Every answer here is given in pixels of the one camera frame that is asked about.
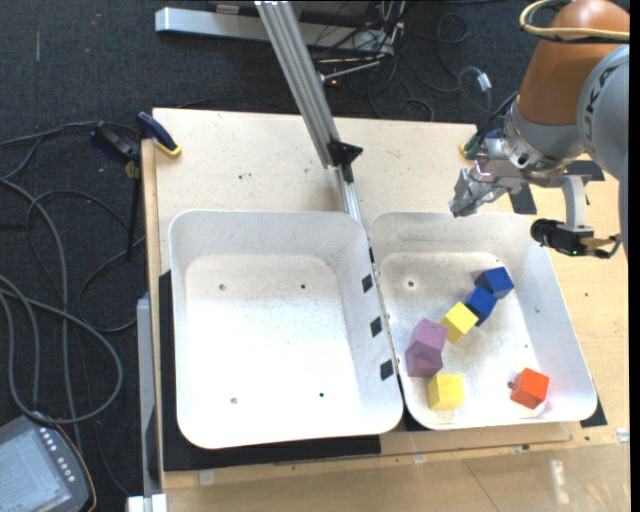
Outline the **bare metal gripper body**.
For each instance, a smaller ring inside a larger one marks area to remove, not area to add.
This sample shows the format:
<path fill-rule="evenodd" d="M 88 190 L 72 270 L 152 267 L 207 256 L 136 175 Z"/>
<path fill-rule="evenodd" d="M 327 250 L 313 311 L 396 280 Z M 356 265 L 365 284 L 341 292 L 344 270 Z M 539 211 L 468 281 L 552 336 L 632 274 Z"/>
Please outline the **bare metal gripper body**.
<path fill-rule="evenodd" d="M 496 130 L 469 145 L 469 159 L 472 178 L 496 190 L 516 191 L 525 183 L 552 186 L 565 169 L 563 159 L 544 154 L 517 131 Z"/>

